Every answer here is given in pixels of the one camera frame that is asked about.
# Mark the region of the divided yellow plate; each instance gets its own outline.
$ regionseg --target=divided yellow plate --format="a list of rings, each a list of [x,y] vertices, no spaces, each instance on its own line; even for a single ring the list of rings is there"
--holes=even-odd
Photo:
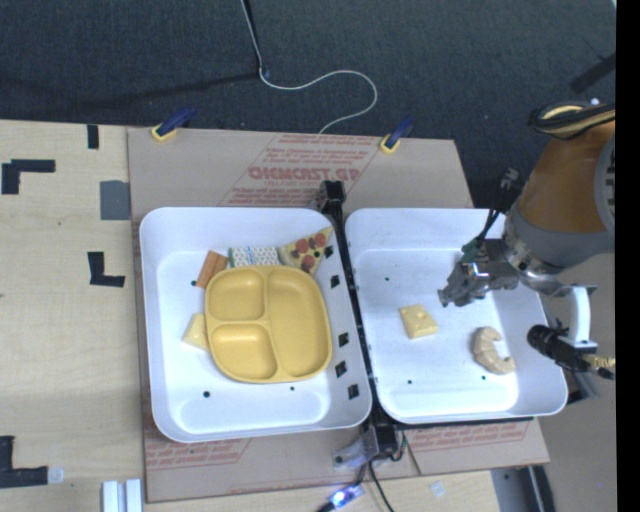
[[[205,318],[211,355],[232,379],[308,379],[331,360],[322,292],[297,268],[247,266],[219,272],[207,285]]]

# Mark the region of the cardboard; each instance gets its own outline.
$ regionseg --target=cardboard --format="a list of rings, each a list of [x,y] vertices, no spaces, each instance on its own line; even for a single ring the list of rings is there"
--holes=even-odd
[[[381,139],[334,135],[178,130],[158,143],[149,128],[128,130],[129,172],[147,501],[158,502],[349,483],[332,453],[356,429],[180,444],[163,437],[149,410],[148,361],[138,227],[162,206],[298,206],[313,203],[323,180],[345,183],[346,214],[364,207],[471,207],[455,144],[403,139],[386,155]],[[542,463],[537,420],[408,430],[408,453],[379,468],[400,478]]]

